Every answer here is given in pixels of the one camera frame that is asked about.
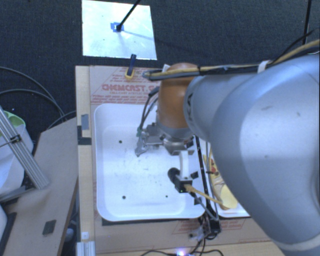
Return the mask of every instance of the cable connector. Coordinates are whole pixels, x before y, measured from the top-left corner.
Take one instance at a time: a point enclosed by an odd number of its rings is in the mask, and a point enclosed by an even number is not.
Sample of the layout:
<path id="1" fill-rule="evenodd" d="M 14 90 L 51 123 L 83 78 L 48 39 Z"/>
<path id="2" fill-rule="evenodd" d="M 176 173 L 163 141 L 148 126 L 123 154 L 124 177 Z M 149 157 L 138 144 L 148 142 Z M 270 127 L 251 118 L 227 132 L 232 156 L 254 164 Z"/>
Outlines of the cable connector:
<path id="1" fill-rule="evenodd" d="M 183 179 L 180 177 L 180 171 L 177 168 L 171 168 L 168 171 L 170 181 L 174 184 L 175 189 L 179 193 L 187 193 L 186 185 L 192 187 L 192 179 Z"/>

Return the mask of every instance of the black cable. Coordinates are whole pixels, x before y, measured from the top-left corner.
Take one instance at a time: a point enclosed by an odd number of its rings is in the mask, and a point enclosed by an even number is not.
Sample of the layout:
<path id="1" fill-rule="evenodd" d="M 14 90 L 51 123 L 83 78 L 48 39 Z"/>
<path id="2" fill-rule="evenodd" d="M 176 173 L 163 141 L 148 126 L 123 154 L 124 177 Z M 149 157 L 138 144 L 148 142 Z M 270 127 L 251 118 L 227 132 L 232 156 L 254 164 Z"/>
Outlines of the black cable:
<path id="1" fill-rule="evenodd" d="M 141 254 L 140 256 L 145 256 L 149 253 L 158 253 L 158 254 L 163 254 L 163 255 L 168 255 L 168 256 L 177 256 L 176 253 L 167 253 L 167 252 L 160 251 L 160 250 L 148 250 L 145 253 Z"/>
<path id="2" fill-rule="evenodd" d="M 253 73 L 258 71 L 258 67 L 259 67 L 258 64 L 256 66 L 247 66 L 247 67 L 225 66 L 221 68 L 214 68 L 214 69 L 209 69 L 207 71 L 202 71 L 201 76 Z"/>
<path id="3" fill-rule="evenodd" d="M 217 237 L 217 235 L 215 234 L 215 235 L 208 235 L 205 239 L 207 239 L 207 240 L 213 240 L 213 239 L 215 239 Z"/>
<path id="4" fill-rule="evenodd" d="M 64 118 L 66 118 L 67 116 L 69 116 L 69 115 L 71 115 L 71 114 L 73 114 L 73 113 L 75 113 L 76 111 L 74 110 L 74 111 L 71 111 L 71 112 L 69 112 L 69 113 L 66 113 L 66 114 L 64 114 L 63 116 L 60 116 L 57 120 L 55 120 L 52 124 L 50 124 L 49 125 L 49 127 L 47 128 L 47 130 L 49 130 L 52 126 L 54 126 L 57 122 L 59 122 L 61 119 L 64 119 Z"/>
<path id="5" fill-rule="evenodd" d="M 5 67 L 5 66 L 0 66 L 0 70 L 5 70 L 5 71 L 9 71 L 9 72 L 12 72 L 12 73 L 15 73 L 15 74 L 18 74 L 28 80 L 30 80 L 31 82 L 35 83 L 37 86 L 39 86 L 42 90 L 45 91 L 45 93 L 50 97 L 50 99 L 55 103 L 57 104 L 57 101 L 55 100 L 55 98 L 51 95 L 50 92 L 48 92 L 48 90 L 42 85 L 40 84 L 38 81 L 36 81 L 35 79 L 33 79 L 31 76 L 28 76 L 27 74 L 25 73 L 22 73 L 18 70 L 15 70 L 15 69 L 12 69 L 12 68 L 8 68 L 8 67 Z M 64 115 L 65 113 L 61 110 L 60 112 L 61 116 Z"/>
<path id="6" fill-rule="evenodd" d="M 196 149 L 198 153 L 198 160 L 199 160 L 199 165 L 200 165 L 200 173 L 201 173 L 201 178 L 202 178 L 202 185 L 203 185 L 203 190 L 204 193 L 209 195 L 209 190 L 208 190 L 208 184 L 206 180 L 206 173 L 205 173 L 205 168 L 204 168 L 204 162 L 202 159 L 202 152 L 201 152 L 201 147 L 200 147 L 200 140 L 198 136 L 195 136 L 195 143 L 196 143 Z M 205 199 L 205 206 L 206 208 L 213 214 L 213 215 L 218 215 L 211 206 L 211 203 L 209 199 Z"/>
<path id="7" fill-rule="evenodd" d="M 1 95 L 4 95 L 4 94 L 19 93 L 19 92 L 39 95 L 39 96 L 45 98 L 46 100 L 50 101 L 50 102 L 58 109 L 58 111 L 59 111 L 60 113 L 63 113 L 63 114 L 64 114 L 64 112 L 63 112 L 63 110 L 61 109 L 61 107 L 60 107 L 53 99 L 51 99 L 50 97 L 44 95 L 44 94 L 41 93 L 41 92 L 35 91 L 35 90 L 29 90 L 29 89 L 10 89 L 10 90 L 5 90 L 5 91 L 0 92 L 0 96 L 1 96 Z"/>
<path id="8" fill-rule="evenodd" d="M 203 239 L 203 246 L 199 256 L 201 256 L 204 253 L 205 247 L 206 247 L 206 239 Z"/>
<path id="9" fill-rule="evenodd" d="M 295 40 L 293 43 L 291 43 L 278 57 L 276 57 L 276 58 L 272 61 L 271 64 L 275 63 L 275 62 L 276 62 L 277 60 L 279 60 L 283 55 L 285 55 L 285 54 L 289 51 L 289 49 L 290 49 L 292 46 L 294 46 L 296 43 L 298 43 L 298 42 L 300 42 L 302 39 L 310 36 L 314 31 L 316 31 L 316 30 L 318 30 L 318 29 L 319 29 L 319 27 L 311 30 L 310 32 L 308 32 L 308 33 L 306 33 L 306 34 L 304 34 L 304 35 L 302 35 L 302 36 L 300 36 L 297 40 Z"/>
<path id="10" fill-rule="evenodd" d="M 137 0 L 134 5 L 132 6 L 132 8 L 129 10 L 129 12 L 126 14 L 126 16 L 123 18 L 123 20 L 120 22 L 120 24 L 118 24 L 116 26 L 116 31 L 120 32 L 122 25 L 126 22 L 126 20 L 128 19 L 128 17 L 130 16 L 130 14 L 134 11 L 134 9 L 137 7 L 137 5 L 140 3 L 141 0 Z"/>
<path id="11" fill-rule="evenodd" d="M 149 96 L 148 99 L 146 100 L 145 104 L 144 104 L 144 108 L 143 108 L 143 111 L 142 111 L 141 122 L 140 122 L 140 125 L 139 125 L 140 130 L 142 130 L 144 122 L 145 122 L 146 109 L 147 109 L 147 106 L 149 104 L 150 99 L 151 99 L 151 97 Z"/>
<path id="12" fill-rule="evenodd" d="M 159 92 L 159 86 L 155 87 L 152 91 L 149 92 L 148 94 L 148 99 L 146 100 L 145 104 L 144 104 L 144 108 L 143 108 L 143 112 L 142 112 L 142 117 L 141 117 L 141 122 L 138 126 L 138 129 L 142 130 L 143 126 L 144 126 L 144 122 L 147 118 L 147 116 L 149 115 L 149 112 L 151 110 L 151 108 L 149 108 L 148 113 L 146 114 L 146 110 L 147 110 L 147 106 L 151 100 L 151 98 L 156 95 Z"/>
<path id="13" fill-rule="evenodd" d="M 195 251 L 195 254 L 209 254 L 209 253 L 219 253 L 221 256 L 225 256 L 222 251 L 218 250 L 218 249 L 213 249 L 213 250 L 207 250 L 207 251 Z"/>
<path id="14" fill-rule="evenodd" d="M 143 117 L 143 121 L 142 121 L 142 123 L 141 123 L 141 129 L 143 128 L 144 123 L 145 123 L 145 121 L 146 121 L 146 119 L 147 119 L 147 117 L 148 117 L 149 113 L 150 113 L 150 112 L 151 112 L 151 110 L 153 109 L 153 107 L 154 107 L 155 103 L 157 102 L 157 100 L 158 100 L 158 98 L 156 98 L 156 99 L 151 103 L 151 105 L 150 105 L 150 107 L 149 107 L 148 111 L 146 112 L 145 116 Z"/>
<path id="15" fill-rule="evenodd" d="M 309 17 L 310 17 L 310 10 L 311 10 L 311 2 L 312 0 L 308 0 L 308 6 L 306 8 L 306 14 L 305 14 L 305 23 L 304 23 L 304 31 L 303 34 L 306 34 L 308 32 L 309 28 Z M 302 45 L 305 45 L 307 42 L 307 37 L 305 37 L 302 41 Z"/>
<path id="16" fill-rule="evenodd" d="M 196 244 L 195 248 L 192 251 L 190 251 L 189 254 L 191 254 L 191 255 L 194 254 L 195 251 L 199 248 L 201 242 L 202 242 L 202 240 L 198 241 L 198 243 Z"/>

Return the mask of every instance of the white container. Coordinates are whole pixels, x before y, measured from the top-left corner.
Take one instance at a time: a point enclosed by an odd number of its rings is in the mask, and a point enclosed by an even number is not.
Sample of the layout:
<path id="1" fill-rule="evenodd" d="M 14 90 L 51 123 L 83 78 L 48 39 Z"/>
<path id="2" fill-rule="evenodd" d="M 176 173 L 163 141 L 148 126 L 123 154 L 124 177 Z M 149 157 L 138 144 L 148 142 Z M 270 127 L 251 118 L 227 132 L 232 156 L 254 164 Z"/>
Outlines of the white container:
<path id="1" fill-rule="evenodd" d="M 26 125 L 15 127 L 29 151 L 33 149 L 33 142 L 26 130 Z M 5 138 L 0 136 L 0 145 L 5 144 Z M 0 147 L 0 196 L 20 188 L 25 170 L 12 152 L 9 145 Z"/>
<path id="2" fill-rule="evenodd" d="M 168 177 L 180 169 L 179 156 L 160 146 L 135 155 L 143 105 L 102 104 L 94 112 L 97 209 L 108 221 L 189 219 L 204 213 L 188 193 L 178 193 Z M 156 120 L 155 109 L 145 126 Z M 189 172 L 199 172 L 193 186 L 203 191 L 196 147 Z"/>

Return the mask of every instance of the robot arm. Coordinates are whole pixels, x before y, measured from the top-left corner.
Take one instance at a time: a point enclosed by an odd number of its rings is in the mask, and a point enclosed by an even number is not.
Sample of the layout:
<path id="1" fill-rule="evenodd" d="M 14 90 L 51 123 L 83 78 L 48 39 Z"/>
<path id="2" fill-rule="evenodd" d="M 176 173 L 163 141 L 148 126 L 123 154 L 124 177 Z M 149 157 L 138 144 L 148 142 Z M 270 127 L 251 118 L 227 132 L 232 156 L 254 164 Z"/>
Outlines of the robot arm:
<path id="1" fill-rule="evenodd" d="M 319 55 L 196 77 L 185 120 L 226 184 L 287 256 L 320 254 Z"/>

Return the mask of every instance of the black carpet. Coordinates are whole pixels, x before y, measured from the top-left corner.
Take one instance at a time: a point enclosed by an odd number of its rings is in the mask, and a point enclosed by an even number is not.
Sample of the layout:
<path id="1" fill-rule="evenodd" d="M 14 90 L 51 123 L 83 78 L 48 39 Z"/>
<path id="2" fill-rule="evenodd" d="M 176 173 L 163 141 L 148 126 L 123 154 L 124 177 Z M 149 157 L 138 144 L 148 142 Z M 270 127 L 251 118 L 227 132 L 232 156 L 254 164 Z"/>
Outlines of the black carpet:
<path id="1" fill-rule="evenodd" d="M 131 3 L 134 0 L 117 1 Z M 150 5 L 157 61 L 239 64 L 272 59 L 304 31 L 306 0 L 143 0 Z M 127 59 L 82 56 L 80 0 L 0 0 L 0 66 L 23 72 L 54 96 L 65 113 L 75 110 L 75 66 L 126 66 Z M 312 1 L 310 29 L 320 25 L 320 1 Z M 316 31 L 308 40 L 318 38 Z M 29 80 L 0 70 L 0 93 L 42 92 Z M 0 105 L 22 117 L 33 140 L 59 117 L 40 96 L 0 95 Z"/>

